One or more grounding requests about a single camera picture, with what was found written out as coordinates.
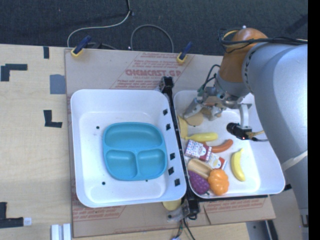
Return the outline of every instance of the yellow and blue clamp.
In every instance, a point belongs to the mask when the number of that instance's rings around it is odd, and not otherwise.
[[[192,46],[192,42],[190,41],[187,46],[178,54],[178,56],[176,57],[176,61],[179,64],[183,64],[185,62],[185,60],[187,59],[187,53],[190,51]]]
[[[82,41],[71,50],[71,55],[74,57],[78,57],[83,51],[87,44],[91,41],[92,37],[87,35]]]

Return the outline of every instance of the white tray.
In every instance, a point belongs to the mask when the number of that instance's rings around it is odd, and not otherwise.
[[[181,116],[191,101],[197,97],[196,91],[184,90],[178,92],[173,99],[176,114]],[[254,97],[248,94],[243,103],[252,104],[249,112],[249,126],[252,127],[253,132],[259,132],[263,128],[260,124]],[[212,191],[208,194],[197,196],[205,199],[214,198],[233,198],[246,197],[258,195],[271,195],[280,193],[285,187],[285,178],[281,169],[279,160],[273,151],[269,142],[256,142],[251,140],[240,140],[231,135],[227,131],[228,123],[240,123],[240,112],[238,109],[227,109],[222,112],[220,118],[209,121],[204,116],[203,123],[199,126],[188,126],[188,136],[196,133],[215,132],[218,133],[218,139],[207,142],[209,146],[216,146],[222,144],[227,139],[233,140],[233,145],[226,151],[217,153],[220,157],[227,160],[225,172],[229,177],[229,190],[222,196],[214,195]],[[258,135],[258,139],[266,139],[264,134]],[[181,138],[183,151],[186,149],[187,140]],[[243,148],[241,155],[241,167],[245,173],[246,180],[241,182],[237,180],[231,171],[231,155]],[[190,158],[184,156],[186,164]]]
[[[187,190],[167,98],[156,90],[82,89],[70,101],[75,187],[87,207],[145,204],[180,199]],[[103,132],[113,123],[149,123],[162,132],[167,169],[150,180],[113,178],[103,157]]]

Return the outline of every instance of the blue plate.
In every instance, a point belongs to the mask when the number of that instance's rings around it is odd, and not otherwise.
[[[164,137],[157,127],[143,122],[119,122],[103,132],[103,157],[117,180],[151,180],[167,168]]]

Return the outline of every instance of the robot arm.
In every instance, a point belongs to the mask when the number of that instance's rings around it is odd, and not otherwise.
[[[232,40],[225,41],[230,33],[235,33]],[[183,116],[188,118],[207,108],[209,119],[214,120],[226,108],[240,109],[241,124],[229,124],[227,130],[239,139],[252,140],[246,107],[241,104],[252,93],[264,133],[294,191],[302,236],[309,239],[308,42],[267,38],[253,28],[229,31],[220,41],[228,45],[214,85],[206,87],[206,81],[198,90],[200,98],[192,101]]]

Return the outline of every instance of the dark background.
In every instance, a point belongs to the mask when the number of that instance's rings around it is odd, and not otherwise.
[[[218,29],[243,25],[268,37],[308,39],[308,0],[129,0],[133,15],[119,26],[82,30],[70,38],[75,47],[86,35],[93,42],[128,50],[133,31],[156,25],[172,38],[178,53],[189,41],[190,53],[223,55]],[[85,27],[121,22],[126,0],[0,0],[0,43],[67,47],[68,36]],[[135,51],[171,52],[163,31],[137,30]]]

